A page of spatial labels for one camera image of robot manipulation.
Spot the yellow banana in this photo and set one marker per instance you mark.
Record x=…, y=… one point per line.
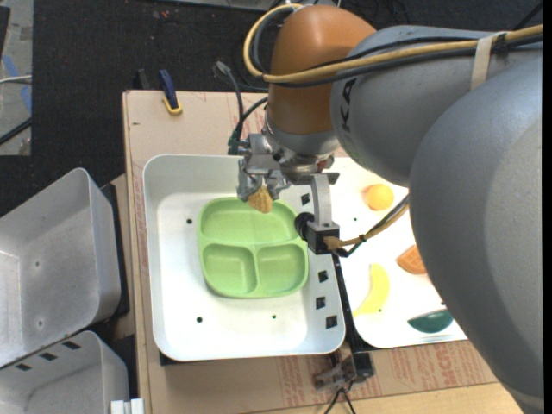
x=376, y=289

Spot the white plastic tray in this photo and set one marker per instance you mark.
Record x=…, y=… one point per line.
x=233, y=326
x=64, y=382
x=401, y=291
x=56, y=252

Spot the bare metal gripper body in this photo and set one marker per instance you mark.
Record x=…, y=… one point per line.
x=261, y=160

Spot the orange waffle biscuit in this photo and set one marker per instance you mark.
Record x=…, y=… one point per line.
x=412, y=260

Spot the orange ball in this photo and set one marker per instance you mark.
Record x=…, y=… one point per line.
x=379, y=197

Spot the brown cardboard board red print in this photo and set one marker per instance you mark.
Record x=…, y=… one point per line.
x=207, y=119

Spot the dark green bowl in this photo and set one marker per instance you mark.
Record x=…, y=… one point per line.
x=431, y=321

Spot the yellow textured toy food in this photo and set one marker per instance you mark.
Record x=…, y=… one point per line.
x=261, y=202

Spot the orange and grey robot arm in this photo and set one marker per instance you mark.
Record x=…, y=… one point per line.
x=453, y=145

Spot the green divided plate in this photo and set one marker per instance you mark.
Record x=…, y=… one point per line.
x=241, y=231

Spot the black cylinder on white bracket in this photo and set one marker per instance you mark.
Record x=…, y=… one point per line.
x=321, y=231

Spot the thin black rod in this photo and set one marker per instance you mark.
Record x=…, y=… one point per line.
x=347, y=300

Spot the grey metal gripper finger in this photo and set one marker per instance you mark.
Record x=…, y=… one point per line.
x=276, y=186
x=246, y=186

